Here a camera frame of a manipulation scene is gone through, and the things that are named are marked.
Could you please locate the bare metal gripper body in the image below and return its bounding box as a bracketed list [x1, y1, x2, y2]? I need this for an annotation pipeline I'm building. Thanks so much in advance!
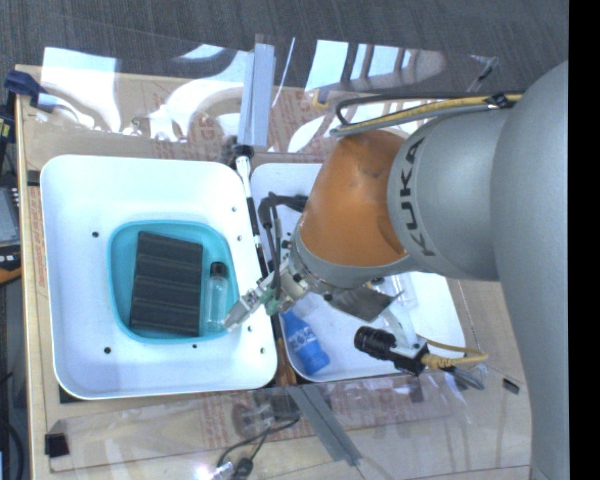
[265, 262, 315, 315]

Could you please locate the clear bottle with black cap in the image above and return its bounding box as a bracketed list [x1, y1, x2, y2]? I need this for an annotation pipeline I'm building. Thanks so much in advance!
[203, 261, 230, 335]

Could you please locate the blue plastic bottle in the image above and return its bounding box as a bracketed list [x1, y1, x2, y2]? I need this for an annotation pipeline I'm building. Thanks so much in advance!
[279, 310, 331, 375]

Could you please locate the black ridged rectangular block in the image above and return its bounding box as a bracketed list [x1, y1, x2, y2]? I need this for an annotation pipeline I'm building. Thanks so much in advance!
[128, 231, 205, 338]

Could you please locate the white plastic tray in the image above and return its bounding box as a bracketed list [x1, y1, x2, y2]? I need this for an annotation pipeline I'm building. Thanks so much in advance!
[249, 162, 467, 384]
[39, 154, 279, 401]

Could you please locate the brown cardboard board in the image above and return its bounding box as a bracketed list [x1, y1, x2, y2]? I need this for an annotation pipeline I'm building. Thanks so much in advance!
[19, 73, 531, 475]

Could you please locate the black block with thin wires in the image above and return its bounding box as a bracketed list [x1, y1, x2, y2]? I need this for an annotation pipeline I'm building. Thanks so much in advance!
[270, 391, 301, 420]

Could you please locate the black cylinder on white bracket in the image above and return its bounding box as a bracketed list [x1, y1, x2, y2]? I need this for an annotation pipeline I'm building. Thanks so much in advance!
[353, 275, 430, 377]

